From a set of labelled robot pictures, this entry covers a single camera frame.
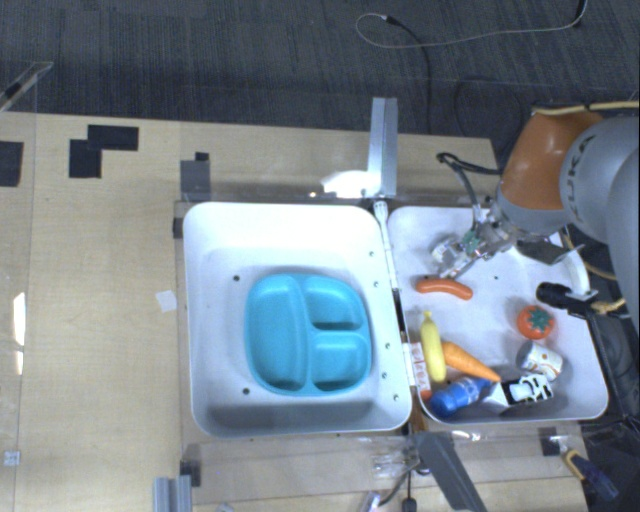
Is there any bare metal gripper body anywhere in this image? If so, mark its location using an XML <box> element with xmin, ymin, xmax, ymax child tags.
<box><xmin>461</xmin><ymin>206</ymin><xmax>518</xmax><ymax>262</ymax></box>

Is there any orange sausage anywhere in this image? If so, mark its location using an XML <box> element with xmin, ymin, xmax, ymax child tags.
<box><xmin>414</xmin><ymin>277</ymin><xmax>474</xmax><ymax>302</ymax></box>

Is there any white plastic tray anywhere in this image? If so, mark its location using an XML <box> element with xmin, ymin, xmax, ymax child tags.
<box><xmin>387</xmin><ymin>205</ymin><xmax>610</xmax><ymax>426</ymax></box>
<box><xmin>181</xmin><ymin>201</ymin><xmax>413</xmax><ymax>440</ymax></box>

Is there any yellow banana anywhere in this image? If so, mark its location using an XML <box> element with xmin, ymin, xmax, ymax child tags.
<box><xmin>419</xmin><ymin>310</ymin><xmax>448</xmax><ymax>385</ymax></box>

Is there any orange carrot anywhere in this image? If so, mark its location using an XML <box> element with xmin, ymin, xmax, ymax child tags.
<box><xmin>441</xmin><ymin>341</ymin><xmax>502</xmax><ymax>384</ymax></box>

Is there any orange tomato with green top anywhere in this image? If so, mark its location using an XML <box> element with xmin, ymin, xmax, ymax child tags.
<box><xmin>516</xmin><ymin>304</ymin><xmax>557</xmax><ymax>341</ymax></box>

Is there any white packet with red print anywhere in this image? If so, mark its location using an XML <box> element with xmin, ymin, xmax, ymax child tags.
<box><xmin>402</xmin><ymin>341</ymin><xmax>433</xmax><ymax>394</ymax></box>

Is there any blue bottle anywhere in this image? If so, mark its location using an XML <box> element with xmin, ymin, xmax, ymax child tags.
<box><xmin>428</xmin><ymin>376</ymin><xmax>494</xmax><ymax>420</ymax></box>

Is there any black and white carton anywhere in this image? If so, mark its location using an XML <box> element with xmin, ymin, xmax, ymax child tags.
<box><xmin>482</xmin><ymin>372</ymin><xmax>555</xmax><ymax>414</ymax></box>

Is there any blue divided plate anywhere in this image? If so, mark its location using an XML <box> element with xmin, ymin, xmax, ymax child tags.
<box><xmin>243</xmin><ymin>272</ymin><xmax>373</xmax><ymax>398</ymax></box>

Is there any black cylinder on white bracket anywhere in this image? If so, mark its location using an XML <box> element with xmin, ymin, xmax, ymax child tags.
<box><xmin>535</xmin><ymin>243</ymin><xmax>601</xmax><ymax>318</ymax></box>

